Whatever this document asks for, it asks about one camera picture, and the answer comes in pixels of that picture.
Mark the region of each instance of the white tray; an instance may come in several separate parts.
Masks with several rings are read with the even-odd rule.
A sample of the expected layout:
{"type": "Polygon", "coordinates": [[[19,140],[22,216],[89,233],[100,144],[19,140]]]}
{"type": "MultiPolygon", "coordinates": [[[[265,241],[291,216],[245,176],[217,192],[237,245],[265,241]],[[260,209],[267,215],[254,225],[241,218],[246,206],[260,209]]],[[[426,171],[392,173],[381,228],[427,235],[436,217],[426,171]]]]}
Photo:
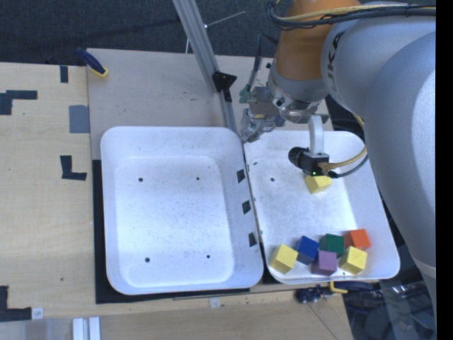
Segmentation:
{"type": "Polygon", "coordinates": [[[114,127],[101,140],[105,250],[126,295],[249,288],[263,274],[243,148],[222,127],[114,127]]]}
{"type": "MultiPolygon", "coordinates": [[[[314,275],[311,267],[296,262],[286,274],[268,267],[285,284],[343,280],[377,280],[398,273],[400,260],[369,162],[360,170],[333,179],[326,191],[310,194],[302,170],[289,162],[293,147],[309,147],[308,131],[272,131],[244,145],[256,216],[267,264],[281,243],[293,247],[302,235],[320,240],[327,234],[343,235],[365,228],[372,246],[366,250],[366,269],[352,275],[338,269],[329,277],[314,275]]],[[[324,152],[331,162],[358,154],[362,141],[349,132],[325,131],[324,152]]],[[[336,169],[345,172],[354,164],[336,169]]]]}

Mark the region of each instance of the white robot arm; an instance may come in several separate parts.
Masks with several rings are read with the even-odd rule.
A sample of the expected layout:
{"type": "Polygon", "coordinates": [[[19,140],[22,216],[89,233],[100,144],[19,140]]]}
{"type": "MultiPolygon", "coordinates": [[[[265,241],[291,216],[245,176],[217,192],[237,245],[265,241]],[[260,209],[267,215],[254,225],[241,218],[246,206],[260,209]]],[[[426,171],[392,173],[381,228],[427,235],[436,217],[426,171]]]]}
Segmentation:
{"type": "Polygon", "coordinates": [[[279,1],[268,5],[283,29],[268,87],[242,92],[242,140],[308,123],[327,95],[363,119],[374,177],[436,314],[435,6],[294,0],[280,18],[279,1]]]}

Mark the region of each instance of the blue cube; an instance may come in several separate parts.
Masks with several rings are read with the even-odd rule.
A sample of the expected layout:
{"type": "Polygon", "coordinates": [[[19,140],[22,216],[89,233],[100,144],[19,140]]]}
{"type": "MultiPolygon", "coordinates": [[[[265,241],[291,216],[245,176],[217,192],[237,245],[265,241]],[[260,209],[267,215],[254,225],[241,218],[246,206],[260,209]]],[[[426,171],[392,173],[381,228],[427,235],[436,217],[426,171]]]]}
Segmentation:
{"type": "Polygon", "coordinates": [[[319,243],[304,235],[296,243],[296,251],[299,252],[297,260],[303,264],[309,265],[313,262],[318,254],[319,243]]]}

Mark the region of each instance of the toy block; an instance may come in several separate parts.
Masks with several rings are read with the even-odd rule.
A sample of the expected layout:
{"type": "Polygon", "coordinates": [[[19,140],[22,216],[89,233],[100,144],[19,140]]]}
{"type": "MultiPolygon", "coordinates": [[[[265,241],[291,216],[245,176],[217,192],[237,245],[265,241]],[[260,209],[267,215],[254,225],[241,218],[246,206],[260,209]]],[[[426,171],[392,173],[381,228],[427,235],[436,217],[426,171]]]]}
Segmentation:
{"type": "Polygon", "coordinates": [[[345,239],[340,235],[326,234],[319,240],[319,249],[335,252],[337,258],[341,257],[345,253],[345,239]]]}
{"type": "Polygon", "coordinates": [[[350,246],[358,249],[366,249],[371,246],[368,233],[365,229],[350,230],[343,237],[345,239],[345,249],[350,246]]]}
{"type": "Polygon", "coordinates": [[[304,235],[296,243],[296,251],[299,252],[297,260],[303,264],[309,265],[313,262],[318,254],[319,243],[304,235]]]}
{"type": "Polygon", "coordinates": [[[332,184],[332,179],[324,175],[318,176],[307,175],[305,176],[304,180],[311,194],[325,191],[332,184]]]}
{"type": "Polygon", "coordinates": [[[281,244],[279,245],[269,261],[269,267],[274,268],[280,273],[286,273],[294,267],[298,252],[293,248],[281,244]]]}
{"type": "Polygon", "coordinates": [[[338,269],[337,265],[335,252],[318,251],[318,256],[311,263],[311,272],[316,275],[330,276],[338,269]]]}
{"type": "Polygon", "coordinates": [[[352,274],[358,274],[365,269],[367,264],[367,252],[349,246],[346,252],[341,256],[338,266],[352,274]]]}

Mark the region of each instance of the orange cube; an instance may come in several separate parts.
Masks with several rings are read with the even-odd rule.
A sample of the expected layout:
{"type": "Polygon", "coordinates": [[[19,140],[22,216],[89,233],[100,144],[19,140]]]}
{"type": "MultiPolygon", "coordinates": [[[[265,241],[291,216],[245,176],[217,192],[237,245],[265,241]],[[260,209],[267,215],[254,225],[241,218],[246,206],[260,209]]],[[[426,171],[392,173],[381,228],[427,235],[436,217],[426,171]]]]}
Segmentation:
{"type": "Polygon", "coordinates": [[[354,229],[350,230],[344,235],[345,238],[345,249],[350,246],[354,246],[358,249],[366,249],[371,246],[367,231],[365,229],[354,229]]]}

